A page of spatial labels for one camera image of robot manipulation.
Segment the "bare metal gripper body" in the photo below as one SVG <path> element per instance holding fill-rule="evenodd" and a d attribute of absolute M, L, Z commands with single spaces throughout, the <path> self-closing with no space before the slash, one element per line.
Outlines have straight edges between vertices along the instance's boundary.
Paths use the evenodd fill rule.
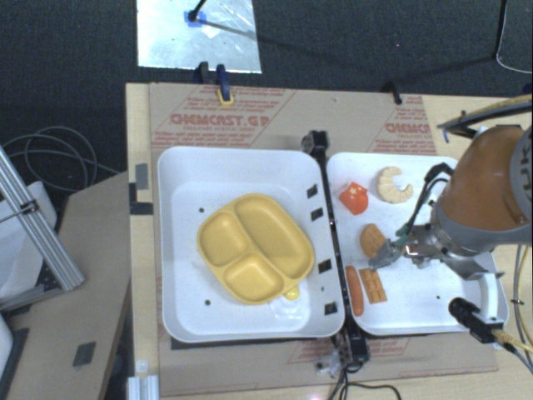
<path fill-rule="evenodd" d="M 475 260 L 476 257 L 487 254 L 487 251 L 461 246 L 436 223 L 415 225 L 403 248 L 404 256 L 419 268 L 423 268 L 431 260 L 437 260 L 466 281 L 488 275 L 496 279 L 500 277 L 497 270 L 488 270 Z"/>

